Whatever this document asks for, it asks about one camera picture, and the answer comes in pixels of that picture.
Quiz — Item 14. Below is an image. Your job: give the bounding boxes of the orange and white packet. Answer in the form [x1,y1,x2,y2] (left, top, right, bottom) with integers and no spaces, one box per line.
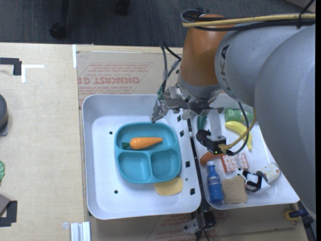
[220,152,250,174]

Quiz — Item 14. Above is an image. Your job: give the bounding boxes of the yellow banana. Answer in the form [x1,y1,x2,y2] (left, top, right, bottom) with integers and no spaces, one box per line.
[225,120,253,150]

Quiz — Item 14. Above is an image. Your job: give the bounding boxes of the green plastic bottle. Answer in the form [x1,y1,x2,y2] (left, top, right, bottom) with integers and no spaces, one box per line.
[224,108,254,122]

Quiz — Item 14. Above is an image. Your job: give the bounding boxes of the tan bread slice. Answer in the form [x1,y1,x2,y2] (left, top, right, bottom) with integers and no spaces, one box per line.
[221,175,248,205]

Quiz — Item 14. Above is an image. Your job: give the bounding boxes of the orange carrot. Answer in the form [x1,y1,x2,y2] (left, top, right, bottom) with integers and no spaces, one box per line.
[121,137,164,151]

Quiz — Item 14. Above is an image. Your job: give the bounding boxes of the white plastic tray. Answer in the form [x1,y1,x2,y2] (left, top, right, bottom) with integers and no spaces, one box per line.
[192,94,301,211]
[82,93,202,221]

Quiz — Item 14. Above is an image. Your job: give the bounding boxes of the orange sausage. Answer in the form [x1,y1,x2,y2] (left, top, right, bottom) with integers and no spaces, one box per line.
[199,151,226,166]

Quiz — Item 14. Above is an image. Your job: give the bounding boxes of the brown cardboard board red print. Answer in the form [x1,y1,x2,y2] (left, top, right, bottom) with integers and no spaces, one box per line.
[76,44,302,241]

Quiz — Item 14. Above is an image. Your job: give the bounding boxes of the blue bottle white cap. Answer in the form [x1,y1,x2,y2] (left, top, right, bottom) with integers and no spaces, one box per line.
[206,160,225,203]

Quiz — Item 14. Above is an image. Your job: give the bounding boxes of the white can orange dots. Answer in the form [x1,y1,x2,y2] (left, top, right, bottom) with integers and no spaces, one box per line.
[255,162,281,184]

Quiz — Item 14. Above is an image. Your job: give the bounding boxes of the grey tape roll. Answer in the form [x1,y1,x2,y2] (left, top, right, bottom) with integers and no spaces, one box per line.
[0,93,9,137]

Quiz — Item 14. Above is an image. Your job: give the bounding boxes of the black cylinder on white bracket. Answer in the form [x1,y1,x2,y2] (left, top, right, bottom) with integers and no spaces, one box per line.
[196,109,227,156]

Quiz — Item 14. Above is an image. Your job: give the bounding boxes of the blue divided plate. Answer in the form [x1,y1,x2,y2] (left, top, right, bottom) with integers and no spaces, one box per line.
[114,122,182,185]

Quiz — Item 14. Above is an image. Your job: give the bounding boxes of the black block with thin wires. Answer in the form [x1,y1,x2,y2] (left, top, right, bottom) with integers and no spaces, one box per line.
[183,209,218,233]

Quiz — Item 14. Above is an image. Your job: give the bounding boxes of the pale yellow cheese slice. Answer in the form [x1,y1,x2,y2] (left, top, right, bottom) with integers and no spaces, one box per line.
[154,176,184,197]

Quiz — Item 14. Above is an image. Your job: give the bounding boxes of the green curved toy vegetable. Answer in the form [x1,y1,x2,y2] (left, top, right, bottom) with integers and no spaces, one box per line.
[197,114,208,131]

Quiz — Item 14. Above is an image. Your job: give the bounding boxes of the black office chair base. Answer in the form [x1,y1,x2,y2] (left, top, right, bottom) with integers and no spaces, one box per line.
[49,0,131,39]

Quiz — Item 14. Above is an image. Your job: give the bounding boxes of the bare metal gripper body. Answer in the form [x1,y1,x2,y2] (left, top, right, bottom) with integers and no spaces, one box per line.
[160,85,225,115]

